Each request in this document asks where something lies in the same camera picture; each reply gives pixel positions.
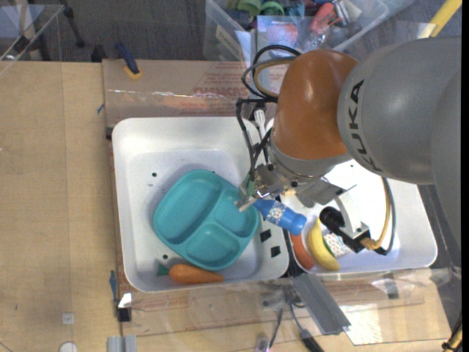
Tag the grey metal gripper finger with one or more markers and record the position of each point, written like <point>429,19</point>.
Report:
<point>244,204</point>
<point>267,194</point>

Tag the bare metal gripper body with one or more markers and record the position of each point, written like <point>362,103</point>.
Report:
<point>274,182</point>

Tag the blue plastic bottle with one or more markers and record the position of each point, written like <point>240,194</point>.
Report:
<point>284,218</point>

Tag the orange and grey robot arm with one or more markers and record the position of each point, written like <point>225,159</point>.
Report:
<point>388,108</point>

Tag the teal divided plate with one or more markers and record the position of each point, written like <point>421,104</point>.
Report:
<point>198,211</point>

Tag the red sausage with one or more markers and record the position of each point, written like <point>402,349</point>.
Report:
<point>302,252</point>

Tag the yellow banana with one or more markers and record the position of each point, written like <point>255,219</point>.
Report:
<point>319,249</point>

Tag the orange carrot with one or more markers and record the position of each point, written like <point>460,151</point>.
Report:
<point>194,274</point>

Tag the white patterned packet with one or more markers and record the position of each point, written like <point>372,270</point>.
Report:
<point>339,246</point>

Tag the white plastic tray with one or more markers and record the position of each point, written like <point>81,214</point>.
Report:
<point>146,196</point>
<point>410,233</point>

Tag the brown cardboard board red print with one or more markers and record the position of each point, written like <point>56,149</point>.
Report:
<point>154,86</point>

